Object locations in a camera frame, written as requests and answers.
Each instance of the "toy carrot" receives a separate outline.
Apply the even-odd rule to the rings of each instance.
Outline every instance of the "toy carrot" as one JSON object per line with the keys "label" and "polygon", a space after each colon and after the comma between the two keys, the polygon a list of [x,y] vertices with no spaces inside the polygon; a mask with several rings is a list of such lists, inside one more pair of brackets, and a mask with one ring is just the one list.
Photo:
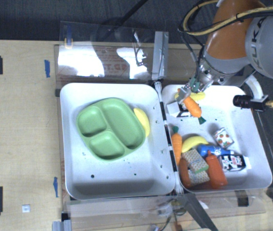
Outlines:
{"label": "toy carrot", "polygon": [[182,151],[182,137],[178,133],[179,127],[173,126],[173,135],[171,136],[171,143],[175,154],[176,164],[179,165]]}
{"label": "toy carrot", "polygon": [[190,114],[198,118],[199,124],[203,124],[206,121],[202,117],[202,110],[200,109],[199,105],[191,98],[191,96],[185,98],[183,100],[183,103],[190,112]]}

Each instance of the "ketchup bottle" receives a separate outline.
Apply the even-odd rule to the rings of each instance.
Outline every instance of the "ketchup bottle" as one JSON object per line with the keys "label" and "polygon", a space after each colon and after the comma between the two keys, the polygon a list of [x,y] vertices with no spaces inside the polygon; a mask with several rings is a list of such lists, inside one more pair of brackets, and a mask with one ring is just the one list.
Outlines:
{"label": "ketchup bottle", "polygon": [[212,188],[218,189],[221,186],[226,186],[228,182],[216,155],[212,154],[211,151],[208,150],[208,156],[205,158],[205,160],[209,165],[208,175]]}

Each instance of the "can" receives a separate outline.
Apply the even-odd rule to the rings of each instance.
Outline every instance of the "can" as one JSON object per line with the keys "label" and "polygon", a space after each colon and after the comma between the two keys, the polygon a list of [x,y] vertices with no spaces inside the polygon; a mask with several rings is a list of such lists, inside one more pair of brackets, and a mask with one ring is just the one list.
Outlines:
{"label": "can", "polygon": [[215,141],[222,148],[227,148],[234,143],[233,139],[229,136],[225,128],[220,128],[215,133],[212,134]]}

